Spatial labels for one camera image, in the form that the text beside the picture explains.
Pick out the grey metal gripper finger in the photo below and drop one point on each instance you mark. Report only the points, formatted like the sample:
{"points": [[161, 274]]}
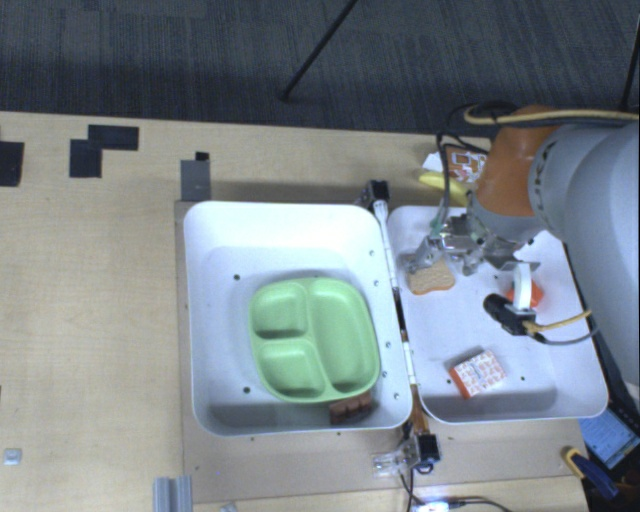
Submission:
{"points": [[412, 263], [430, 247]]}

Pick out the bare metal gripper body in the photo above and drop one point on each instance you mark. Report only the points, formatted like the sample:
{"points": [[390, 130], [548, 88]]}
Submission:
{"points": [[465, 242]]}

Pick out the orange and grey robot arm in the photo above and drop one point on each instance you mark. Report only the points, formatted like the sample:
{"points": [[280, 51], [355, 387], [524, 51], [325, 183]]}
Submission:
{"points": [[575, 200]]}

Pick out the tan bread slice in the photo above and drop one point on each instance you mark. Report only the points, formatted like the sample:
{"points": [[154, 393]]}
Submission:
{"points": [[432, 281]]}

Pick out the thin black and white rod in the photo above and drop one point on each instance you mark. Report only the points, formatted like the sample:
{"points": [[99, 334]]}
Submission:
{"points": [[400, 310]]}

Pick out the yellow banana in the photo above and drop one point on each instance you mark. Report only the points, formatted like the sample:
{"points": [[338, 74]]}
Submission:
{"points": [[452, 189]]}

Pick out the red and white packet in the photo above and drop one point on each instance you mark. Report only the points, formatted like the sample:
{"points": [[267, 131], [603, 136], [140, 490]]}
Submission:
{"points": [[467, 167]]}

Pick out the orange carrot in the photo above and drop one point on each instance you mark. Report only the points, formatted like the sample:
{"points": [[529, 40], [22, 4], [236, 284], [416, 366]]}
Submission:
{"points": [[535, 295]]}

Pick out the white plastic tray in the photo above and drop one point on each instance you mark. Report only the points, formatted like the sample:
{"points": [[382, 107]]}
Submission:
{"points": [[475, 330], [220, 310]]}

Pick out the green divided plate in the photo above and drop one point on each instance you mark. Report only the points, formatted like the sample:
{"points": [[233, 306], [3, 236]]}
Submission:
{"points": [[320, 340]]}

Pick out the orange and white carton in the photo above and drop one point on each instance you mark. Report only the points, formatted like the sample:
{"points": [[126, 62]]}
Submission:
{"points": [[477, 374]]}

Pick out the brown chocolate biscuit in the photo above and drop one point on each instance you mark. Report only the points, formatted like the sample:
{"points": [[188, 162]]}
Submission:
{"points": [[350, 410]]}

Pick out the black cylinder on white bracket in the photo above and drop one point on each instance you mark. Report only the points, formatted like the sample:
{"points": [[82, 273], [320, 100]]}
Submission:
{"points": [[505, 310]]}

